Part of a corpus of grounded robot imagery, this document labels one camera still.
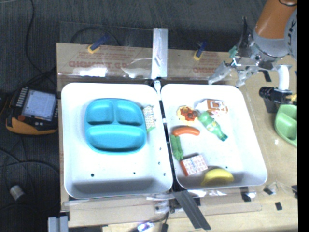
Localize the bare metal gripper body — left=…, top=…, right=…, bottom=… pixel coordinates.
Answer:
left=230, top=55, right=278, bottom=76

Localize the orange and white carton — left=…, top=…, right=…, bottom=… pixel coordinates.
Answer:
left=195, top=99, right=229, bottom=117

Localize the green plastic bottle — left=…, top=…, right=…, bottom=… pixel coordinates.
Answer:
left=197, top=111, right=228, bottom=142

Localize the toy pizza slice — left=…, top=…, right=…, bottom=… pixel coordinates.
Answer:
left=176, top=105, right=199, bottom=126

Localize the green divided plate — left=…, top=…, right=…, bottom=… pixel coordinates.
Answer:
left=274, top=104, right=298, bottom=148

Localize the orange sausage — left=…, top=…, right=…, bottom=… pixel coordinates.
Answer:
left=171, top=126, right=201, bottom=137

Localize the white plastic tray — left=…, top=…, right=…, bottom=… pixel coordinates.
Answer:
left=60, top=82, right=174, bottom=200
left=160, top=83, right=268, bottom=190

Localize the white and green patterned packet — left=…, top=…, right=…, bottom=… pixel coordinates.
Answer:
left=142, top=105, right=156, bottom=133

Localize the green toy vegetable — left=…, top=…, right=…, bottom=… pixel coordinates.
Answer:
left=170, top=134, right=184, bottom=161

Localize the red and white carton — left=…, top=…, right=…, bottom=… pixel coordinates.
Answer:
left=179, top=154, right=209, bottom=177

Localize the yellow banana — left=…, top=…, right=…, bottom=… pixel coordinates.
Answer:
left=200, top=168, right=235, bottom=187

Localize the brown cardboard board red print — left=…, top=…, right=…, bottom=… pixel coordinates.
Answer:
left=56, top=42, right=266, bottom=228

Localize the blue divided plate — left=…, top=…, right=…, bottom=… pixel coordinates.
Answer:
left=84, top=98, right=148, bottom=156

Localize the small silver can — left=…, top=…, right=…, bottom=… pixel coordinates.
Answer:
left=9, top=185, right=26, bottom=201

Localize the black cylinder on white bracket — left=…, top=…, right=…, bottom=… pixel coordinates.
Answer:
left=259, top=64, right=294, bottom=105

